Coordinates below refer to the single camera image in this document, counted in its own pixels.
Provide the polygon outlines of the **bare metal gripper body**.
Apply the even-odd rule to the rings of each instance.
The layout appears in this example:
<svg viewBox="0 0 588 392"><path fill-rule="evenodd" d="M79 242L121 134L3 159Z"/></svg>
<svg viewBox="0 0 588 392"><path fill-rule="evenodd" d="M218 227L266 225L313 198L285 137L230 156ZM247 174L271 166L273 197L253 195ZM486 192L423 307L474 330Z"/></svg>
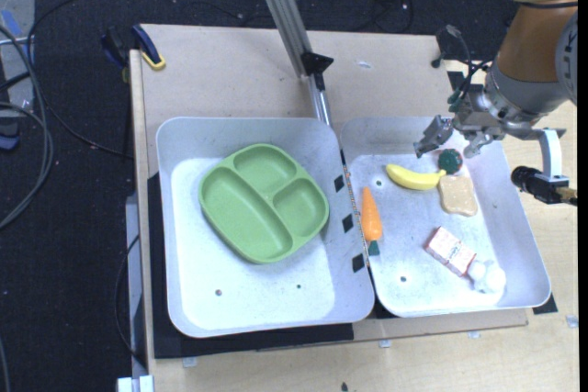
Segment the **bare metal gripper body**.
<svg viewBox="0 0 588 392"><path fill-rule="evenodd" d="M533 127L543 118L541 113L532 113L516 106L498 91L485 87L470 88L451 104L454 114L453 127L464 136L473 134L511 135L526 139Z"/></svg>

